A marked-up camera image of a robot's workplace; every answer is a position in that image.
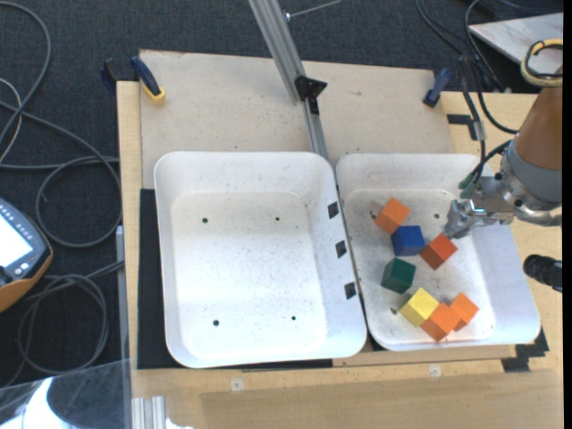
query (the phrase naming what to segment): yellow block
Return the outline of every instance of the yellow block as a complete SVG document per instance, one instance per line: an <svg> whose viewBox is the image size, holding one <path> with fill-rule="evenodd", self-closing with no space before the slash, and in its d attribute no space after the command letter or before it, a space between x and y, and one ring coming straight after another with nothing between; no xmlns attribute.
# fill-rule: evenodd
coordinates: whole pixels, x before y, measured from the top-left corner
<svg viewBox="0 0 572 429"><path fill-rule="evenodd" d="M423 288L419 288L407 303L400 308L400 313L415 327L419 327L438 306L439 301L437 299Z"/></svg>

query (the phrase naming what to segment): monitor screen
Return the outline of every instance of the monitor screen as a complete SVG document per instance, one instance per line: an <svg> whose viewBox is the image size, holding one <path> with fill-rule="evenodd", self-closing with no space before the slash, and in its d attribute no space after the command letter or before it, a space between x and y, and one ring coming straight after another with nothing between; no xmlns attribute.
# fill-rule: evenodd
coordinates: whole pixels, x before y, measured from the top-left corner
<svg viewBox="0 0 572 429"><path fill-rule="evenodd" d="M27 255L32 246L0 214L0 266L7 267Z"/></svg>

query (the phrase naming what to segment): cube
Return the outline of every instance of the cube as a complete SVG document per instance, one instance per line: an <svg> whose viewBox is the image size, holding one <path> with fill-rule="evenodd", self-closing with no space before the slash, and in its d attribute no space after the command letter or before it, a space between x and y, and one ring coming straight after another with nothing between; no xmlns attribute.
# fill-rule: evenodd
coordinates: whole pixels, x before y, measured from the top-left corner
<svg viewBox="0 0 572 429"><path fill-rule="evenodd" d="M425 240L418 225L401 225L391 235L395 256L416 256L425 248Z"/></svg>
<svg viewBox="0 0 572 429"><path fill-rule="evenodd" d="M391 235L403 224L410 212L411 210L396 198L390 198L375 217L375 223Z"/></svg>
<svg viewBox="0 0 572 429"><path fill-rule="evenodd" d="M431 316L421 324L421 329L427 332L435 341L443 340L458 324L460 317L446 303L441 302L431 313Z"/></svg>
<svg viewBox="0 0 572 429"><path fill-rule="evenodd" d="M394 257L383 271L382 286L399 294L403 294L411 287L416 267Z"/></svg>
<svg viewBox="0 0 572 429"><path fill-rule="evenodd" d="M450 307L457 312L460 318L457 325L453 328L455 331L469 324L475 317L476 312L479 311L479 307L462 292L450 303Z"/></svg>
<svg viewBox="0 0 572 429"><path fill-rule="evenodd" d="M423 324L439 306L439 301L423 288L415 291L407 303L400 308L404 315L415 327Z"/></svg>
<svg viewBox="0 0 572 429"><path fill-rule="evenodd" d="M457 251L457 247L453 242L443 233L440 233L419 252L419 256L421 256L431 268L437 270L455 251Z"/></svg>

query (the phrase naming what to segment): beige surface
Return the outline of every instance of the beige surface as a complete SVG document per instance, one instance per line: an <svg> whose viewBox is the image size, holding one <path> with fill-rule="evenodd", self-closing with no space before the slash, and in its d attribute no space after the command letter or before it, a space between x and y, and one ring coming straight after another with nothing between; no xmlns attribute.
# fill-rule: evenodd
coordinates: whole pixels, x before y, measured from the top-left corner
<svg viewBox="0 0 572 429"><path fill-rule="evenodd" d="M505 125L518 126L526 116L527 110L532 105L534 97L520 95L490 95L487 96L487 103L492 113ZM442 106L445 113L466 114L467 108L464 105L462 96L456 93L443 94ZM130 352L136 357L137 349L137 278L139 261L139 189L141 186L140 167L140 121L139 121L139 85L137 83L124 82L118 84L118 118L120 132L120 152L122 168L122 194L124 229L126 241L126 278L128 286L129 304L129 326L130 326ZM478 145L470 141L467 129L461 126L449 126L450 135L458 152L475 154ZM495 140L503 141L500 133L497 135L491 127L487 127L490 147ZM515 223L510 226L514 232L515 241L520 256L524 259L532 253L544 254L551 257L561 257L561 233L560 230L549 230L539 228L525 223ZM245 391L244 402L248 402L243 408L245 414L250 414L253 421L263 417L265 414L277 413L278 410L269 408L273 405L282 406L276 398L277 393L284 393L287 400L283 405L297 405L296 399L314 394L318 390L329 388L328 385L336 387L330 394L327 401L317 400L314 403L308 402L307 416L315 416L312 412L334 412L335 409L344 405L347 397L353 395L362 396L368 405L361 408L358 403L357 409L365 414L367 423L375 421L377 410L372 409L371 404L378 395L378 386L391 384L395 396L399 396L401 402L392 412L388 409L384 414L389 421L398 421L400 413L405 408L418 402L418 398L423 393L435 397L434 414L448 415L451 401L445 395L443 399L437 399L438 388L424 386L423 383L433 383L429 380L429 366L438 364L442 378L451 379L451 389L464 392L463 402L474 407L466 407L465 411L457 408L457 417L474 416L474 427L513 427L508 424L510 415L518 412L520 415L534 414L543 417L559 417L562 415L562 310L561 295L547 286L530 281L534 298L543 320L543 328L551 347L551 351L546 357L531 359L532 374L526 374L530 380L530 386L537 386L538 394L523 392L522 386L515 380L503 373L501 362L495 358L503 358L508 354L514 354L512 347L495 347L494 349L463 349L460 357L428 357L423 355L411 355L411 357L397 357L395 353L387 352L364 352L356 357L349 358L347 364L337 363L331 369L316 370L290 370L272 372L249 372L238 370L136 370L135 359L133 359L132 389L134 397L150 397L152 395L164 395L167 398L168 414L179 424L194 425L195 428L220 427L226 413L221 413L221 408L228 407L228 415L232 416L236 408L230 406L227 400L231 392L231 380L240 378ZM543 369L552 369L555 373L544 372ZM357 386L356 383L369 383ZM478 398L482 393L479 391L483 383L490 383L497 393L486 394L488 397ZM409 389L415 386L420 394L417 397L410 395ZM260 392L257 395L246 396L247 392ZM490 419L483 410L497 412L498 417ZM295 427L299 423L299 418L304 413L282 412L284 424L288 427ZM424 415L417 412L411 414L411 419L419 421ZM519 427L540 427L534 424L533 418L526 418L529 424L518 425ZM365 424L363 427L378 427L376 424ZM265 427L279 427L269 423ZM418 424L416 427L432 427Z"/></svg>
<svg viewBox="0 0 572 429"><path fill-rule="evenodd" d="M309 151L302 102L292 104L272 59L143 50L165 90L158 105L141 99L143 187L165 153ZM328 83L318 98L332 166L347 152L452 151L441 105L421 99L430 71L304 62Z"/></svg>

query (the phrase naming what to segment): black floor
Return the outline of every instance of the black floor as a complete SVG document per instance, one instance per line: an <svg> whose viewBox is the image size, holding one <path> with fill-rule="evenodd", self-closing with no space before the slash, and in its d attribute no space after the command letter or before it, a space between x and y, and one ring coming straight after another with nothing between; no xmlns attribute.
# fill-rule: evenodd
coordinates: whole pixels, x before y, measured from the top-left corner
<svg viewBox="0 0 572 429"><path fill-rule="evenodd" d="M49 120L93 145L104 156L117 156L115 102L104 87L99 70L113 58L120 76L131 76L129 59L140 48L269 56L247 0L0 0L0 79L8 80L22 99L32 90L46 59L46 40L32 16L14 7L22 5L45 24L52 43L51 62L26 111ZM280 0L290 13L335 0ZM534 6L511 8L487 1L494 10L488 16L475 10L471 22L525 17L561 11L562 0L509 0ZM431 17L461 39L467 4L460 0L423 0ZM423 22L415 0L341 0L314 13L292 19L290 24L303 60L361 63L428 69L454 69L459 52L443 42ZM460 40L449 37L461 52ZM520 78L517 66L482 46L503 87L534 92ZM449 85L458 89L458 81ZM15 104L11 90L0 84L0 100ZM0 133L12 113L0 106ZM15 127L0 140L4 152ZM0 166L0 198L38 219L53 234L53 275L85 275L116 259L114 236L89 248L80 244L112 231L120 208L120 192L114 178L101 164L73 166L57 174L39 192L50 171L15 170L7 165L62 164L90 156L82 145L45 125L24 119L19 136ZM41 282L35 293L43 290ZM120 358L117 283L114 275L97 279L106 302L109 338L94 364ZM18 331L30 301L0 314L0 386L19 371ZM102 323L98 304L75 286L58 291L39 306L31 332L28 357L48 369L81 366L98 344ZM27 344L27 332L20 336ZM22 383L45 376L26 364L13 379Z"/></svg>

